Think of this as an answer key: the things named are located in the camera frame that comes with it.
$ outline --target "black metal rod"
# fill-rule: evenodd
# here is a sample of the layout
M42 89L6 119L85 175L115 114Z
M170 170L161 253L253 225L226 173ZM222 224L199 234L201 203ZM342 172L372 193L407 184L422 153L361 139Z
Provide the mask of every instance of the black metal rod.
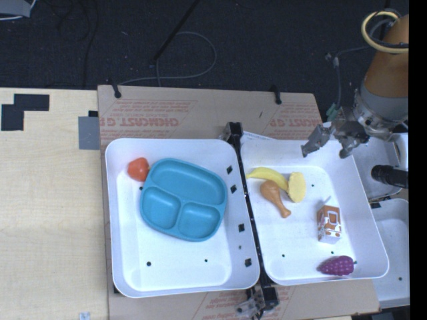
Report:
M169 37L166 39L166 41L163 43L163 45L160 47L160 50L155 54L153 57L153 61L156 62L162 53L166 50L166 47L169 45L169 43L172 41L172 39L176 36L178 31L181 29L182 25L187 21L188 17L193 13L195 7L199 4L200 0L194 0L193 4L190 6L190 8L185 12L185 15L182 17L182 19L179 21L179 23L175 26L175 29L173 29L172 33L169 35Z

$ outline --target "red tomato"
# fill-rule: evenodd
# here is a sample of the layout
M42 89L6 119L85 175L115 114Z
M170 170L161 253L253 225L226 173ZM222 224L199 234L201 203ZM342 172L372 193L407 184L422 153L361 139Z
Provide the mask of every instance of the red tomato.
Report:
M145 181L149 171L148 161L145 157L133 160L127 166L127 174L136 181Z

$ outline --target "black fabric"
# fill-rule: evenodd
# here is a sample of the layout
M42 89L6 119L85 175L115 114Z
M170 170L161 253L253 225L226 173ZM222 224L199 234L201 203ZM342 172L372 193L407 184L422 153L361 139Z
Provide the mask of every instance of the black fabric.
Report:
M30 18L0 21L0 86L96 89L156 77L153 58L194 1L38 0ZM338 93L326 54L366 46L362 20L384 7L405 15L409 0L200 0L158 59L159 75L197 75L216 55L215 65L199 77L128 85L245 91L275 85L313 93L325 112ZM342 105L352 105L374 54L340 57Z

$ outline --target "purple grapes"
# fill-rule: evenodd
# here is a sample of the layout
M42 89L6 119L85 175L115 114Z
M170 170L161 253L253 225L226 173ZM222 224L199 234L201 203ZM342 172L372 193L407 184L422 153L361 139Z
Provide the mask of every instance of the purple grapes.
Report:
M349 275L354 271L353 259L349 256L338 256L323 262L318 270L328 275Z

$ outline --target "toy milk carton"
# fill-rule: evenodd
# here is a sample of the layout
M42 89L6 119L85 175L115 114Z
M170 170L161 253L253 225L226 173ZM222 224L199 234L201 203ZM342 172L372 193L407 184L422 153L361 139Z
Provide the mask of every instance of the toy milk carton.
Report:
M318 211L318 239L320 242L336 243L342 236L340 208L324 205Z

